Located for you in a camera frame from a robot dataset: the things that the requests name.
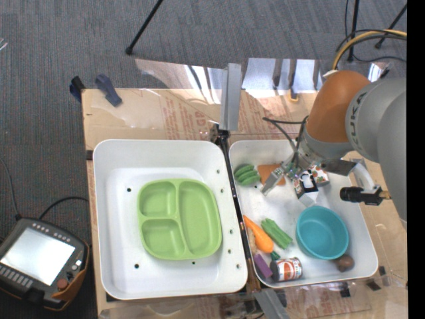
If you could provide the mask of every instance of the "green pea pod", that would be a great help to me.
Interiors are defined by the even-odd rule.
[[[247,178],[252,177],[252,176],[257,176],[257,175],[258,175],[258,172],[256,170],[250,170],[250,171],[244,172],[242,175],[239,175],[236,178],[236,180],[239,181],[239,182],[242,182],[244,179],[247,179]]]
[[[237,178],[241,176],[243,173],[253,170],[254,166],[252,164],[244,165],[243,167],[240,167],[234,172],[234,176]]]
[[[292,238],[285,233],[273,220],[265,218],[261,221],[261,227],[281,248],[286,249],[292,242]]]
[[[241,185],[249,185],[249,184],[258,182],[259,180],[260,180],[260,175],[254,175],[254,176],[251,176],[251,177],[244,179],[243,181],[240,181],[239,183]]]

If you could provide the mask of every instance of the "orange carrot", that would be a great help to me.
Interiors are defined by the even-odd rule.
[[[258,249],[265,253],[271,253],[273,251],[273,240],[266,234],[263,229],[252,222],[247,216],[244,215],[245,225],[251,228],[255,236],[255,244]]]

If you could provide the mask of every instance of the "toy vegetable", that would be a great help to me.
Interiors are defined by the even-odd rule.
[[[283,249],[286,249],[292,242],[292,238],[281,230],[276,222],[271,219],[261,221],[261,227],[273,239],[273,241]]]
[[[260,175],[252,164],[244,165],[234,172],[234,178],[241,185],[250,185],[260,180]]]
[[[255,236],[255,244],[258,249],[265,253],[271,253],[273,251],[273,240],[266,234],[263,229],[252,222],[247,216],[244,215],[244,221],[248,228],[251,228]]]

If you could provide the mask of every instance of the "yellow cable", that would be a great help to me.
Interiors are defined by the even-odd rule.
[[[382,31],[369,31],[366,33],[363,33],[362,35],[358,35],[355,38],[352,38],[348,43],[346,43],[341,50],[339,50],[339,52],[337,53],[337,55],[335,56],[334,60],[333,60],[333,64],[332,64],[332,70],[336,70],[337,69],[337,64],[339,62],[339,59],[341,58],[341,56],[344,54],[344,52],[351,47],[351,45],[355,44],[357,41],[368,37],[370,35],[375,35],[375,34],[380,34],[380,33],[388,33],[388,34],[394,34],[394,35],[399,35],[401,37],[407,37],[407,33],[403,32],[403,31],[397,31],[397,30],[393,30],[393,29],[384,29]]]

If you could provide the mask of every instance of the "black cable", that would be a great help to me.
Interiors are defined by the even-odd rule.
[[[351,44],[350,46],[348,46],[345,50],[344,50],[344,52],[342,52],[341,53],[341,55],[340,55],[340,57],[339,57],[339,59],[338,59],[338,61],[336,62],[336,64],[335,64],[335,67],[337,67],[338,66],[338,62],[341,60],[341,58],[342,58],[342,56],[343,56],[343,54],[345,53],[345,52],[347,52],[347,50],[349,49],[349,48],[351,48],[351,47],[353,47],[354,45],[356,45],[356,44],[359,44],[359,43],[362,43],[363,41],[368,41],[368,40],[371,40],[371,39],[377,39],[377,38],[389,38],[389,39],[398,39],[398,40],[404,40],[404,41],[407,41],[407,37],[394,37],[393,35],[371,35],[371,36],[368,36],[368,37],[365,37],[365,38],[362,38],[362,39],[359,39],[358,41],[356,41],[356,42],[354,42],[353,44]]]
[[[341,48],[341,46],[343,45],[343,43],[348,43],[349,42],[349,38],[351,38],[356,33],[359,33],[359,32],[370,32],[370,31],[377,31],[377,32],[382,32],[383,31],[382,29],[361,29],[361,30],[356,30],[356,31],[351,32],[350,34],[348,34],[347,33],[348,32],[347,31],[348,2],[349,2],[349,0],[347,0],[346,3],[345,3],[345,16],[344,16],[345,38],[338,45],[336,52],[338,52],[338,50]],[[395,59],[395,60],[400,60],[402,62],[407,62],[407,60],[404,60],[403,58],[398,58],[398,57],[395,57],[395,56],[383,56],[383,57],[376,58],[376,59],[371,59],[371,60],[363,60],[363,59],[358,58],[355,55],[353,55],[353,57],[356,60],[363,61],[363,62],[372,62],[372,61],[380,60],[380,59],[384,59],[384,58]]]
[[[374,59],[360,59],[360,58],[357,58],[355,55],[353,55],[353,57],[356,60],[363,61],[363,62],[374,62],[374,61],[382,60],[382,59],[394,59],[394,60],[399,60],[399,61],[402,61],[402,62],[407,62],[406,59],[398,58],[397,56],[379,56],[379,57],[374,58]]]
[[[56,206],[57,204],[59,204],[60,202],[63,202],[63,201],[66,201],[66,200],[68,200],[68,199],[81,199],[81,200],[83,200],[83,201],[87,201],[88,202],[88,200],[85,198],[85,197],[81,197],[81,196],[66,196],[66,197],[63,197],[62,199],[59,199],[59,200],[57,200],[57,201],[55,201],[54,203],[52,203],[51,205],[49,205],[42,213],[41,213],[41,215],[39,216],[39,219],[41,220],[46,214],[47,214],[47,212],[49,211],[49,210],[51,210],[54,206]]]
[[[396,37],[402,38],[404,39],[405,37],[402,35],[398,35],[396,33],[392,33],[390,31],[384,31],[382,29],[358,29],[354,32],[351,32],[349,35],[347,35],[347,33],[345,33],[346,37],[344,38],[344,40],[342,40],[339,45],[337,46],[337,49],[335,50],[335,52],[338,52],[339,49],[344,45],[344,43],[348,43],[349,42],[349,38],[351,38],[351,36],[355,35],[356,33],[360,33],[360,32],[381,32],[382,35],[380,35],[381,37],[384,37],[386,35],[394,35]]]
[[[308,115],[304,117],[301,121],[301,126],[299,127],[298,137],[297,137],[297,145],[295,155],[292,157],[292,163],[298,164],[298,152],[299,152],[299,144],[301,143],[301,135],[303,134],[305,122],[307,121]]]
[[[15,213],[16,213],[15,218],[16,220],[19,220],[21,218],[21,214],[19,214],[19,210],[15,200],[15,192],[13,191],[12,177],[11,177],[11,174],[9,173],[9,170],[7,169],[6,163],[3,161],[2,158],[0,158],[0,162],[3,164],[3,167],[5,167],[6,176],[7,176],[7,179],[9,180],[9,187],[10,187],[11,195],[12,195],[12,206],[15,209]]]
[[[303,121],[301,122],[291,122],[289,120],[272,120],[268,117],[263,117],[263,120],[266,120],[267,122],[275,122],[275,123],[283,123],[283,124],[301,124]]]
[[[288,135],[288,133],[274,120],[271,120],[270,118],[267,117],[263,117],[263,120],[272,123],[275,127],[277,127],[277,129],[279,129],[281,131],[281,133],[283,133],[283,135],[285,135],[285,137],[288,139],[290,146],[292,147],[292,150],[295,152],[297,152],[297,149],[295,147],[295,144],[292,142],[292,138],[290,138],[290,135]]]

